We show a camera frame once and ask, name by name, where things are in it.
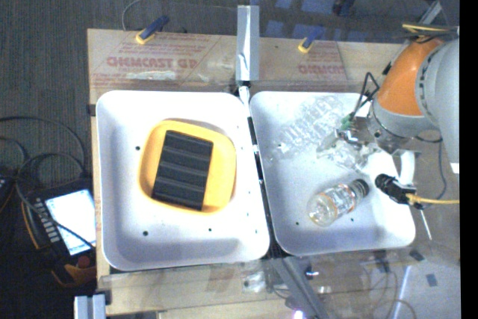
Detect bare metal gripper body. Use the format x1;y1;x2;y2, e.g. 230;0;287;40
350;114;423;155

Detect clear bottle with orange label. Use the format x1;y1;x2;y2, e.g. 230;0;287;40
306;178;371;228

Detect white plastic tray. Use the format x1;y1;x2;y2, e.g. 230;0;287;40
248;90;417;258
95;90;271;272

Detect yellow plate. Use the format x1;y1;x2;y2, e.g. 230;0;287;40
138;119;238;215

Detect black ribbed block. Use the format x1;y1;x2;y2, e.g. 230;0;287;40
150;129;215;213

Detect brown cardboard board red print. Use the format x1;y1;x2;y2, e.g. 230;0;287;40
86;28;425;315

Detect black cylinder on white bracket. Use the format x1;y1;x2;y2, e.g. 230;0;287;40
374;149;417;205

